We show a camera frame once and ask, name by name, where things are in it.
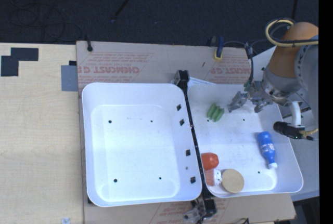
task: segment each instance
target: blue clamp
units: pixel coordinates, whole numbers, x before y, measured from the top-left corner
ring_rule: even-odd
[[[219,37],[219,45],[217,47],[217,49],[215,50],[214,53],[214,59],[217,61],[222,60],[222,49],[223,49],[223,45],[224,45],[224,38],[222,36]]]

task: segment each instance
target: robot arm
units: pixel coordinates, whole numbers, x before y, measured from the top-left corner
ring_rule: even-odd
[[[270,28],[284,22],[290,28],[281,39],[270,35]],[[308,91],[309,104],[313,116],[318,121],[318,27],[308,23],[294,23],[288,19],[273,20],[266,26],[267,39],[276,45],[274,53],[264,70],[261,81],[250,81],[246,87],[247,93],[236,94],[233,102],[228,105],[229,112],[242,106],[247,99],[255,105],[254,111],[260,112],[263,107],[277,103],[290,107],[292,123],[276,122],[274,130],[291,138],[306,138],[314,131],[305,131],[301,126],[300,108],[296,101],[288,97],[301,87]]]

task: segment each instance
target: blue spray bottle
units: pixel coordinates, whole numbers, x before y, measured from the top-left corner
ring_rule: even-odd
[[[262,155],[268,161],[268,167],[270,169],[276,168],[277,164],[274,160],[275,157],[275,148],[271,139],[271,134],[267,131],[263,131],[258,134],[259,145]]]

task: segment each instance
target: beige disc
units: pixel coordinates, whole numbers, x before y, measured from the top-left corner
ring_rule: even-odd
[[[244,178],[237,170],[226,169],[222,173],[222,186],[230,193],[239,193],[244,187]]]

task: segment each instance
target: orange object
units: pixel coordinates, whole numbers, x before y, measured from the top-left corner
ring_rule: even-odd
[[[308,22],[298,22],[290,26],[281,38],[283,41],[305,40],[319,33],[319,28]],[[272,73],[281,77],[296,78],[295,59],[301,46],[280,47],[276,46],[274,53],[268,63]]]
[[[201,154],[202,166],[204,170],[216,168],[219,164],[219,157],[214,153]]]

